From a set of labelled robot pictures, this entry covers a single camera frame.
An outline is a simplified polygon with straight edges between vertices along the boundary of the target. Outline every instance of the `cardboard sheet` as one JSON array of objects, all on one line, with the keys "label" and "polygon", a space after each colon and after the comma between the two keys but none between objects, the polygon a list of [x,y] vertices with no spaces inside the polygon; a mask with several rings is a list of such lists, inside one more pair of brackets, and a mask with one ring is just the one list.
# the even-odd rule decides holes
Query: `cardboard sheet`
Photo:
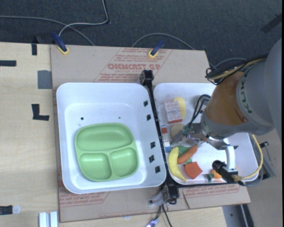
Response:
[{"label": "cardboard sheet", "polygon": [[[162,82],[208,83],[205,70],[209,67],[204,51],[159,50],[156,58],[147,56],[150,49],[69,45],[63,55],[51,45],[53,104],[57,169],[59,185],[60,221],[107,218],[115,216],[155,213],[147,199],[157,194],[159,187],[88,194],[74,194],[62,183],[56,90],[66,82],[136,82],[142,70],[152,70],[153,85]],[[249,203],[245,187],[217,185],[183,187],[176,205],[168,211],[188,210]]]}]

